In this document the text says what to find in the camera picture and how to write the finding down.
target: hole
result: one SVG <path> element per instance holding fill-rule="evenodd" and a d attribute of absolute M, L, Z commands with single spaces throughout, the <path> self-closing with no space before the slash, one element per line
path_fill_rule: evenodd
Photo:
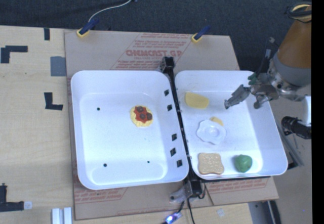
<path fill-rule="evenodd" d="M 177 167 L 180 167 L 180 166 L 182 166 L 182 160 L 177 161 Z"/>
<path fill-rule="evenodd" d="M 177 153 L 176 148 L 173 148 L 172 150 L 170 150 L 170 154 L 171 154 L 171 156 L 173 156 L 173 155 L 176 154 L 176 153 Z"/>

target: blue connector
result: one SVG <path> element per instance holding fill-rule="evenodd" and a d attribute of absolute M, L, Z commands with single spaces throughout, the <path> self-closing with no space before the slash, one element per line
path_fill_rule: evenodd
<path fill-rule="evenodd" d="M 86 35 L 88 35 L 89 30 L 91 30 L 98 23 L 99 23 L 98 18 L 91 19 L 83 28 L 76 31 L 76 34 L 78 35 L 78 37 L 83 38 Z"/>
<path fill-rule="evenodd" d="M 207 25 L 205 26 L 202 30 L 200 30 L 198 33 L 194 34 L 192 37 L 191 37 L 191 40 L 194 42 L 194 43 L 197 43 L 201 40 L 201 37 L 206 34 L 209 30 L 211 29 L 210 25 Z"/>

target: green toy vegetable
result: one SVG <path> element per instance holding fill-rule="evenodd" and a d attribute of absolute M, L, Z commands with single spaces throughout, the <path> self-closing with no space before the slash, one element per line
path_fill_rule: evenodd
<path fill-rule="evenodd" d="M 239 155 L 235 158 L 235 167 L 237 171 L 245 173 L 252 166 L 252 157 L 247 155 Z"/>

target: white cable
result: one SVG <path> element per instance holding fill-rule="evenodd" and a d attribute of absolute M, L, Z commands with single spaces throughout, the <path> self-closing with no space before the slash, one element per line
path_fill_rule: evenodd
<path fill-rule="evenodd" d="M 122 6 L 127 5 L 127 4 L 128 4 L 129 2 L 131 2 L 131 1 L 132 1 L 132 0 L 128 0 L 127 2 L 125 2 L 125 3 L 121 4 L 121 5 L 114 6 L 114 7 L 109 7 L 109 8 L 104 8 L 104 9 L 102 9 L 102 10 L 100 10 L 100 11 L 94 13 L 94 14 L 90 17 L 90 19 L 88 20 L 88 22 L 90 22 L 90 20 L 91 20 L 92 18 L 94 18 L 96 15 L 98 15 L 98 14 L 101 13 L 101 12 L 104 12 L 104 11 L 107 11 L 107 10 L 110 10 L 110 9 L 113 9 L 113 8 L 120 8 L 120 7 L 122 7 Z"/>

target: toy bread slice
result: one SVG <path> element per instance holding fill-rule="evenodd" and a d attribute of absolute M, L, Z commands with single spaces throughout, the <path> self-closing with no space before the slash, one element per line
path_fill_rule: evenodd
<path fill-rule="evenodd" d="M 199 153 L 198 171 L 201 174 L 222 174 L 224 172 L 224 166 L 221 155 L 218 153 Z"/>
<path fill-rule="evenodd" d="M 205 109 L 209 104 L 207 97 L 191 92 L 186 92 L 184 100 L 188 106 L 198 109 Z"/>

